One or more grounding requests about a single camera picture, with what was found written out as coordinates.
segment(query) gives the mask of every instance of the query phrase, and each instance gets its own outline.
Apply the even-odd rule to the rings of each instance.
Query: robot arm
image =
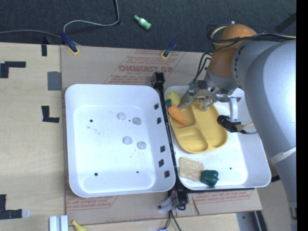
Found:
[[[260,39],[260,35],[244,25],[226,26],[215,41],[219,50],[213,52],[205,79],[195,82],[194,90],[186,94],[182,105],[201,93],[210,100],[204,110],[216,101],[229,102],[232,107],[234,90],[244,90],[253,124],[282,180],[290,207],[291,229],[297,230],[296,39],[253,39]],[[228,119],[229,124],[238,122],[232,117]],[[218,122],[222,125],[223,121],[218,119]]]

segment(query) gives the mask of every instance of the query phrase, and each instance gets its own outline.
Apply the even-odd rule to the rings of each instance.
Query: white object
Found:
[[[186,86],[172,86],[165,91],[165,95],[171,91],[176,91],[183,96],[187,89]],[[246,107],[244,92],[237,89],[233,96],[241,97],[241,100],[237,103],[239,120],[243,124],[250,123],[251,118]],[[220,115],[228,116],[230,114],[228,103],[216,102],[214,105]],[[249,127],[249,131],[255,131],[255,127]],[[264,187],[271,180],[267,158],[261,139],[257,134],[247,135],[228,132],[228,141],[223,147],[199,154],[190,154],[182,150],[173,132],[171,132],[171,135],[177,167],[180,167],[180,158],[187,157],[202,162],[204,170],[216,170],[219,173],[219,180],[215,189]],[[180,181],[185,187],[193,191],[202,191],[209,188],[201,182],[182,177],[180,177]]]
[[[68,231],[68,216],[51,216],[48,222],[49,231]]]
[[[157,91],[76,84],[65,93],[69,184],[81,197],[165,192],[175,172]]]

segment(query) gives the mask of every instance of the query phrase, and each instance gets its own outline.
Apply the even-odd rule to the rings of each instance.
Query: blue and yellow clamp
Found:
[[[177,41],[176,40],[173,40],[169,46],[167,47],[167,49],[165,49],[162,54],[160,55],[160,58],[163,59],[163,60],[167,60],[169,55],[170,55],[170,52],[173,51],[175,49],[175,47],[177,46]]]
[[[64,32],[61,34],[61,38],[63,41],[67,44],[68,50],[73,54],[73,55],[78,55],[80,50],[76,47],[75,43],[72,41],[72,39],[66,35]]]

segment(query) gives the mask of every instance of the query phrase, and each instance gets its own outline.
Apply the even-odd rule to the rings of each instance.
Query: cardboard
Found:
[[[153,72],[164,72],[165,89],[187,85],[197,71],[202,53],[171,52],[167,60],[161,51],[97,48],[79,46],[79,55],[73,55],[61,46],[62,100],[65,161],[66,214],[79,224],[98,224],[143,219],[166,218],[167,213],[157,209],[157,203],[167,198],[167,192],[121,196],[81,198],[72,193],[68,184],[65,100],[66,89],[73,84],[135,84],[150,83]],[[234,213],[261,210],[256,189],[190,193],[189,203],[177,217]]]

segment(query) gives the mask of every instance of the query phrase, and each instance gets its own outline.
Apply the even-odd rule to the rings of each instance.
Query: yellow plate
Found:
[[[207,111],[203,103],[195,100],[181,110],[187,122],[183,126],[169,117],[173,133],[180,147],[189,153],[203,153],[223,146],[228,140],[227,131],[217,123],[219,113],[214,105]]]

